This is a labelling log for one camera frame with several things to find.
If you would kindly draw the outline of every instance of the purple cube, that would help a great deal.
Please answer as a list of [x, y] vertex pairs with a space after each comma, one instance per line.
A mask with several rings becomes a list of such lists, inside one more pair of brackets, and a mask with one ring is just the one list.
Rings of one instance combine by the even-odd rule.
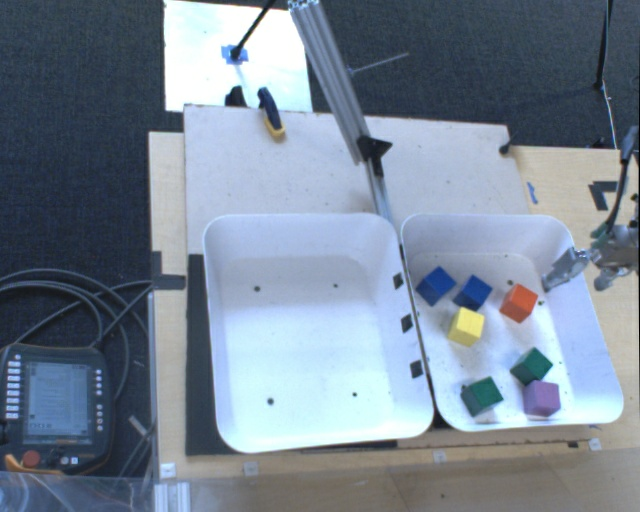
[[524, 388], [522, 396], [527, 414], [548, 417], [560, 410], [560, 392], [552, 382], [533, 380]]
[[436, 267], [420, 281], [416, 291], [427, 304], [435, 306], [436, 302], [455, 285], [456, 282], [442, 267]]

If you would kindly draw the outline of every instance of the dark green cube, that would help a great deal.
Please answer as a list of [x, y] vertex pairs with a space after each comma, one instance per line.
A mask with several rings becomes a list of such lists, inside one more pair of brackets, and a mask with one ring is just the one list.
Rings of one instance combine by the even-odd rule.
[[542, 352], [532, 348], [516, 361], [511, 374], [526, 386], [531, 381], [542, 380], [552, 366], [553, 363]]
[[491, 377], [470, 384], [460, 394], [471, 416], [477, 416], [504, 400]]

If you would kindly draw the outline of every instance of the white board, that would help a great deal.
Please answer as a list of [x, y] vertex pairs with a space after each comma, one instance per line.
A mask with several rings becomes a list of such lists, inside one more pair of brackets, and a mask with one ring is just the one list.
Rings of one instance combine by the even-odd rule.
[[[184, 111], [187, 229], [202, 254], [206, 225], [225, 214], [372, 212], [363, 165], [354, 166], [331, 114], [281, 112], [276, 141], [254, 109]], [[506, 127], [368, 117], [383, 157], [396, 231], [415, 213], [528, 212], [515, 161], [498, 148]]]

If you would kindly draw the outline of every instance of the white plastic bin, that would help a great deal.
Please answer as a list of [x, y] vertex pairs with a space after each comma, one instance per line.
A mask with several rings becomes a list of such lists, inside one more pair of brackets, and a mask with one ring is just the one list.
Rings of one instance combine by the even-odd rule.
[[[548, 293], [542, 289], [541, 275], [573, 246], [562, 223], [537, 215], [415, 215], [405, 221], [402, 240], [412, 290], [437, 266], [457, 281], [434, 307], [414, 294], [435, 402], [451, 426], [481, 431], [608, 423], [620, 416], [622, 392], [584, 276]], [[450, 341], [447, 333], [458, 309], [452, 299], [471, 274], [493, 291], [478, 311], [485, 315], [482, 337], [465, 347]], [[512, 282], [539, 295], [532, 315], [521, 324], [499, 312]], [[549, 418], [524, 413], [522, 385], [509, 372], [532, 347], [553, 363], [544, 380], [560, 387], [562, 408]], [[504, 400], [474, 418], [460, 392], [488, 376]]]
[[220, 217], [204, 233], [204, 257], [216, 417], [231, 448], [400, 439], [430, 426], [433, 402], [387, 221]]

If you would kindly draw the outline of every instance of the orange cube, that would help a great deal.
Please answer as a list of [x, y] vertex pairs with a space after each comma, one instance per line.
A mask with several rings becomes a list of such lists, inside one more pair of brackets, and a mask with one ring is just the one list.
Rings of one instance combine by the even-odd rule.
[[516, 284], [505, 296], [500, 306], [500, 313], [508, 316], [518, 323], [527, 318], [533, 311], [538, 295], [529, 288]]

